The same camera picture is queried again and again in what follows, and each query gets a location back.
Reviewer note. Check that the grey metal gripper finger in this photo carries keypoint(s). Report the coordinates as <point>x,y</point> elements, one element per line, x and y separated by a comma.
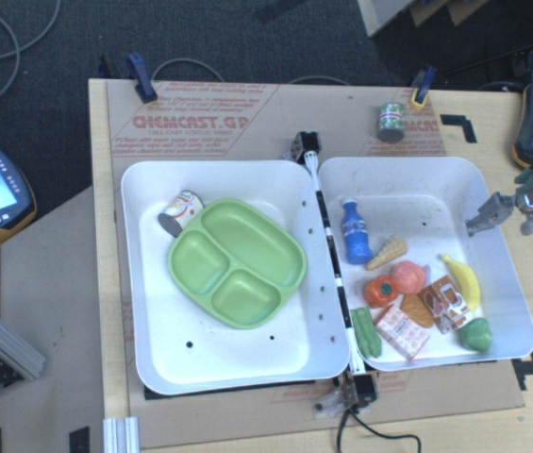
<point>490,213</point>

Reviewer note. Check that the yellow banana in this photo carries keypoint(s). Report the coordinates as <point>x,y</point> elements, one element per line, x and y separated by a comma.
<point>466,279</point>

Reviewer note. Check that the white plastic tray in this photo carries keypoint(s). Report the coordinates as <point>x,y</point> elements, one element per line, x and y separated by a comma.
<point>228,357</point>
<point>412,187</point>

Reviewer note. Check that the brown and white carton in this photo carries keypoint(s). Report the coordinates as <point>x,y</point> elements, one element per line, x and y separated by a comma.
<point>445,305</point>

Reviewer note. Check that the yellow corn cob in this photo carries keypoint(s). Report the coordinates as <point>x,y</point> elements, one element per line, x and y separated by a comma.
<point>388,251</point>

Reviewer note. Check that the brown bread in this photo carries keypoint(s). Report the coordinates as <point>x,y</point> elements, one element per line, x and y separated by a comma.
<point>416,310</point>

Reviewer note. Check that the green pepper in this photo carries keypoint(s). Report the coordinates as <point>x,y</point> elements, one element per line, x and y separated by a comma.
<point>476,335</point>

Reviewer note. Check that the green and white can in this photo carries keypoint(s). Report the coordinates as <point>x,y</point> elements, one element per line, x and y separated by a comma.
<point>391,121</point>

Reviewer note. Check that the blue bottle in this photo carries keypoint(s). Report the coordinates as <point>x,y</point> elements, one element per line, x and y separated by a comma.
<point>355,234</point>

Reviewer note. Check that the orange pumpkin green stem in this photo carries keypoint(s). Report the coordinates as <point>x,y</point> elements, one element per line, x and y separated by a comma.
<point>379,293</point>

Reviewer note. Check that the pink and white carton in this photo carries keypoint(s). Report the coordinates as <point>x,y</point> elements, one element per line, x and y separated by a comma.
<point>400,332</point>

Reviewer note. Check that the thin black and white rod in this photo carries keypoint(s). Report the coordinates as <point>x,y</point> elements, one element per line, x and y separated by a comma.
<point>331,248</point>

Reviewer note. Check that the green pea pod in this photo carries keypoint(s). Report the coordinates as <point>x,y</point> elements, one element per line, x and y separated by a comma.
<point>366,333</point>

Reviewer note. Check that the green divided plate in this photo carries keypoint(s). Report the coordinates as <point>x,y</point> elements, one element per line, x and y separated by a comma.
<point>242,248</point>

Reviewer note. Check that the brown cardboard board red print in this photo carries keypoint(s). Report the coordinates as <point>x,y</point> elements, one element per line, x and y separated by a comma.
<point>256,116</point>

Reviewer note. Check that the white and orange can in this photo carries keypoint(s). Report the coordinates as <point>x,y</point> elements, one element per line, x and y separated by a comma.
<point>183,208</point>

